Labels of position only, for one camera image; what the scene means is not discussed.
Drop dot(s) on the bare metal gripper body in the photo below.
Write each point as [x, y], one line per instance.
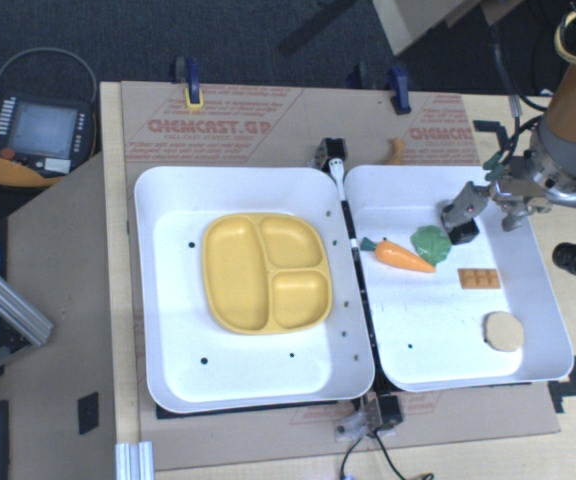
[528, 183]

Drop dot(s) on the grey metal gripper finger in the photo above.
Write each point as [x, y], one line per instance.
[514, 220]
[465, 205]

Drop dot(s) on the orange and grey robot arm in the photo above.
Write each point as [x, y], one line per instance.
[575, 98]

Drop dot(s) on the black cube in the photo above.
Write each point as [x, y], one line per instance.
[465, 234]

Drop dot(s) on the green broccoli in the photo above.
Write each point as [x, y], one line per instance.
[430, 245]

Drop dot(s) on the orange rectangular biscuit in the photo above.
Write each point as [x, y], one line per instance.
[479, 279]

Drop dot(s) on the orange carrot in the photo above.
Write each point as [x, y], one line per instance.
[403, 257]

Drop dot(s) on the tan curved toy food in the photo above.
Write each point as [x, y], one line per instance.
[395, 153]

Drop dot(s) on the beige round biscuit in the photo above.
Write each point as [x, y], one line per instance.
[504, 332]

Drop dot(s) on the thin black and white rod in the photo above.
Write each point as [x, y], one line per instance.
[352, 233]

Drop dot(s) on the white plastic tray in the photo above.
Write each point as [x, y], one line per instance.
[433, 338]
[183, 293]

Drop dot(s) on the yellow divided plate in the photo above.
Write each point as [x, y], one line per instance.
[248, 278]

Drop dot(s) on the brown cardboard board red print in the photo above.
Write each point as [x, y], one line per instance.
[248, 123]

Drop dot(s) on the black cylinder on white bracket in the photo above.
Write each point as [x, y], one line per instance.
[575, 260]

